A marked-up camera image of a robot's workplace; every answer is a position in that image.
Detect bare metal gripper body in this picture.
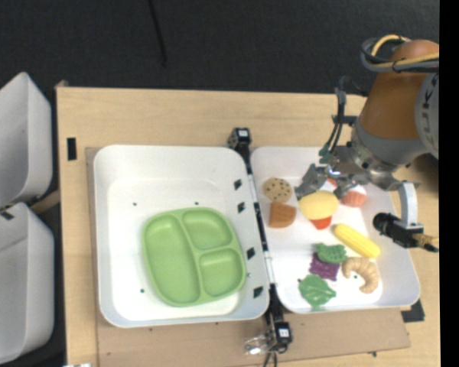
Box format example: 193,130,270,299
327,143,403,191

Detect pink cupcake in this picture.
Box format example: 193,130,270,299
340,184,368,209

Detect yellow cupcake with red base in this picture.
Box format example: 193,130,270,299
298,190,340,231

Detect brown chocolate chip biscuit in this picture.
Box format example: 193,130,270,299
262,177,293,203

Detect brown bread slice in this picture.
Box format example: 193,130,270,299
268,200,298,229

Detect yellow corn cob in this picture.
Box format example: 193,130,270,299
332,222,382,260

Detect white plastic tray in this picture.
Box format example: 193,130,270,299
93,144,271,329
249,145,422,315

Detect thin black and white rod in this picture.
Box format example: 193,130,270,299
236,143,285,329

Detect purple grapes with green leaf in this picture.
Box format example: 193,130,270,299
309,242,349,282

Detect tan croissant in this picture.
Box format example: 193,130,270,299
341,256,380,295

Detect green lettuce leaf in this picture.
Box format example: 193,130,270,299
298,274,337,310

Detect green divided plate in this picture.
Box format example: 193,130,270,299
141,206,248,308

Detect black cylinder on white bracket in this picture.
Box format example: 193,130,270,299
372,181,425,249

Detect black block with thin wires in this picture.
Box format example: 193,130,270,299
226,127,252,149
271,320,294,346

